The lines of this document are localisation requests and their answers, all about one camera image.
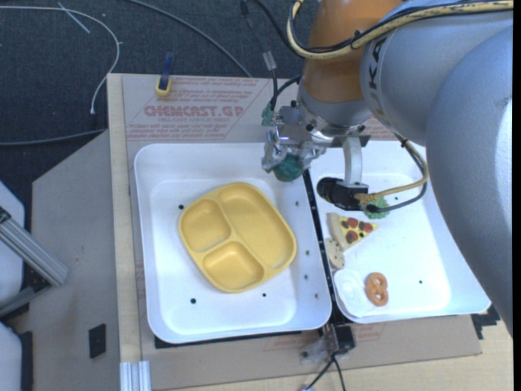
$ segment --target metal bracket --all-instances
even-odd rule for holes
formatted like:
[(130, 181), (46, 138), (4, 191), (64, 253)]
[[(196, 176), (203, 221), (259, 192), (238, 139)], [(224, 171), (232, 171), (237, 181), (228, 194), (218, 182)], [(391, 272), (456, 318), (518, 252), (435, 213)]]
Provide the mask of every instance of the metal bracket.
[(120, 363), (120, 391), (152, 391), (150, 362)]
[(323, 362), (332, 354), (348, 356), (349, 350), (355, 347), (354, 335), (348, 324), (328, 323), (322, 328), (322, 335), (318, 340), (300, 348), (300, 363)]

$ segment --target white cable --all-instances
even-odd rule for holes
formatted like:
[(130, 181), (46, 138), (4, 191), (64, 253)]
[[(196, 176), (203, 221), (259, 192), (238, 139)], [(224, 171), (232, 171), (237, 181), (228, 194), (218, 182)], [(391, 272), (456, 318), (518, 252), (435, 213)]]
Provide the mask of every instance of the white cable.
[(15, 10), (42, 10), (42, 11), (65, 11), (68, 15), (74, 14), (83, 16), (87, 19), (93, 20), (97, 24), (100, 24), (107, 30), (112, 38), (114, 39), (114, 42), (116, 43), (116, 58), (114, 59), (114, 63), (108, 70), (107, 74), (105, 74), (105, 77), (101, 80), (101, 82), (98, 84), (98, 87), (96, 88), (96, 91), (94, 92), (94, 95), (92, 97), (92, 101), (90, 103), (90, 114), (95, 114), (96, 111), (94, 110), (94, 103), (96, 99), (98, 98), (98, 93), (101, 90), (101, 87), (107, 80), (107, 75), (110, 74), (112, 71), (114, 71), (114, 68), (116, 67), (118, 61), (120, 60), (120, 44), (121, 42), (118, 41), (116, 35), (110, 30), (110, 28), (101, 20), (96, 19), (95, 17), (91, 15), (87, 15), (86, 13), (82, 13), (81, 11), (76, 11), (72, 9), (66, 9), (62, 7), (40, 7), (40, 6), (0, 6), (0, 9), (15, 9)]

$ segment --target toy pizza slice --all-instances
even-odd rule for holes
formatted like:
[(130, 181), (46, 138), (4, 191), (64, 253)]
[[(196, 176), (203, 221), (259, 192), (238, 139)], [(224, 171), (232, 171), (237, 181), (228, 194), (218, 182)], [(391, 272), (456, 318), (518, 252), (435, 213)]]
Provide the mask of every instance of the toy pizza slice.
[(361, 242), (378, 228), (378, 225), (374, 223), (363, 222), (354, 217), (340, 216), (337, 213), (327, 214), (327, 225), (331, 237), (344, 251)]

